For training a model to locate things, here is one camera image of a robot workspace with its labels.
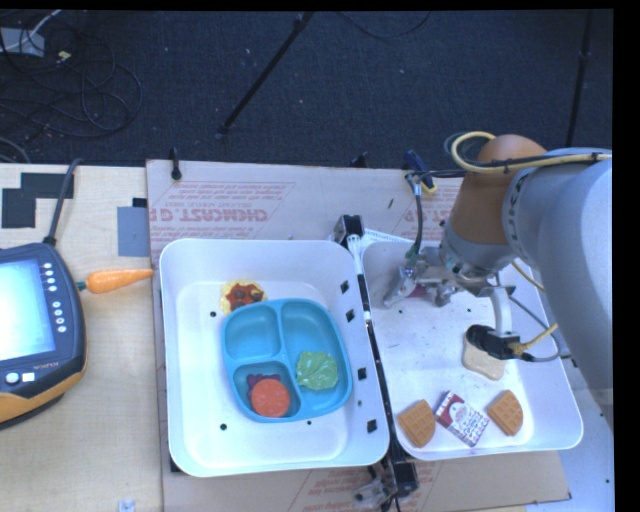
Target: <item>orange carrot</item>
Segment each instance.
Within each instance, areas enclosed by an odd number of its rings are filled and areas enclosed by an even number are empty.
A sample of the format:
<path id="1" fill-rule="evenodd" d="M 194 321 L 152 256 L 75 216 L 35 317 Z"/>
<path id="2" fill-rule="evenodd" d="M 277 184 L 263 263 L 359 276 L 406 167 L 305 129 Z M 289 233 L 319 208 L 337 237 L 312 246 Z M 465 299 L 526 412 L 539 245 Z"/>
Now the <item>orange carrot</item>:
<path id="1" fill-rule="evenodd" d="M 115 269 L 115 270 L 97 270 L 91 272 L 84 287 L 92 293 L 106 293 L 123 286 L 128 286 L 136 281 L 141 281 L 153 275 L 150 268 L 132 268 L 132 269 Z"/>
<path id="2" fill-rule="evenodd" d="M 289 409 L 291 395 L 287 387 L 276 379 L 262 379 L 251 390 L 251 406 L 260 416 L 280 418 Z"/>

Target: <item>controller screen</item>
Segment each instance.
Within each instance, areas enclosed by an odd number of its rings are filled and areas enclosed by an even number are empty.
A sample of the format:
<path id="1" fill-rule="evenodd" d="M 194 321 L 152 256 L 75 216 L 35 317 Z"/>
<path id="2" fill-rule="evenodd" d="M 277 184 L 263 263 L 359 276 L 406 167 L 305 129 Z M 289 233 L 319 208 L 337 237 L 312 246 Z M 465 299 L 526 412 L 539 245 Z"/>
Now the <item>controller screen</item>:
<path id="1" fill-rule="evenodd" d="M 0 361 L 55 350 L 37 260 L 0 263 Z"/>

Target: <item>black tape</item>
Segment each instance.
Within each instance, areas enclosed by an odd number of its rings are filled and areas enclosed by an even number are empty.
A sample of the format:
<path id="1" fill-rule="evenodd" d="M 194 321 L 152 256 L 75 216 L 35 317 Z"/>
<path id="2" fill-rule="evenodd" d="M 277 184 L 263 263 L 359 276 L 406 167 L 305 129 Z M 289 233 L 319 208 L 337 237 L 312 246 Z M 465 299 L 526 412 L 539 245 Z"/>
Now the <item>black tape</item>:
<path id="1" fill-rule="evenodd" d="M 64 181 L 64 174 L 23 172 L 20 188 L 2 189 L 2 227 L 35 228 L 36 199 L 57 199 Z M 66 199 L 73 198 L 73 176 Z"/>

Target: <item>dark carpet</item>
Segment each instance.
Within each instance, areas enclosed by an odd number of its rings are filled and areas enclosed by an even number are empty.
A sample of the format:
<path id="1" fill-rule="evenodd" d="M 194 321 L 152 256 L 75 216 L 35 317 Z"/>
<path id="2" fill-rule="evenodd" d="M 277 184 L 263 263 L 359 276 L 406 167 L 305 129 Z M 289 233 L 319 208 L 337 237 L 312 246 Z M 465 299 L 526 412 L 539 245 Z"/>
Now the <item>dark carpet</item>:
<path id="1" fill-rule="evenodd" d="M 613 9 L 302 14 L 0 10 L 0 156 L 446 169 L 470 130 L 612 149 Z"/>

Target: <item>white tray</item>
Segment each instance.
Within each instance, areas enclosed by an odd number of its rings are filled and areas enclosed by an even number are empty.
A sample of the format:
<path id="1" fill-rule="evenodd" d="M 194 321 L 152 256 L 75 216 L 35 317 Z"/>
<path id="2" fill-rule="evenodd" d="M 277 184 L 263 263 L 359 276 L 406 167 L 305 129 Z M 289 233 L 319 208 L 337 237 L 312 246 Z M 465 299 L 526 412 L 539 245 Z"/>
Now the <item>white tray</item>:
<path id="1" fill-rule="evenodd" d="M 387 309 L 382 298 L 389 289 L 410 243 L 377 242 L 363 254 L 364 274 L 372 307 L 372 319 L 380 360 L 385 372 L 394 417 L 419 399 L 432 409 L 447 391 L 464 398 L 486 415 L 486 406 L 504 389 L 520 399 L 524 424 L 513 437 L 490 422 L 475 447 L 470 448 L 437 425 L 431 441 L 417 448 L 396 422 L 403 448 L 421 460 L 453 459 L 475 455 L 561 450 L 582 438 L 582 419 L 571 387 L 558 358 L 544 363 L 510 360 L 500 380 L 491 380 L 462 365 L 463 336 L 472 324 L 495 326 L 490 299 L 468 292 L 454 294 L 451 303 L 437 307 L 426 299 L 410 298 Z M 514 297 L 541 319 L 545 318 L 536 289 L 511 267 L 502 272 L 503 284 L 516 286 Z M 512 306 L 513 329 L 521 341 L 529 341 L 543 328 L 519 307 Z M 548 337 L 530 350 L 545 357 L 556 352 Z"/>
<path id="2" fill-rule="evenodd" d="M 163 250 L 159 273 L 169 451 L 185 473 L 212 477 L 364 466 L 384 457 L 386 413 L 353 258 L 345 248 L 320 240 L 180 239 Z M 269 299 L 310 299 L 329 310 L 353 377 L 342 407 L 286 423 L 252 421 L 240 410 L 220 344 L 221 289 L 236 279 L 259 282 Z"/>

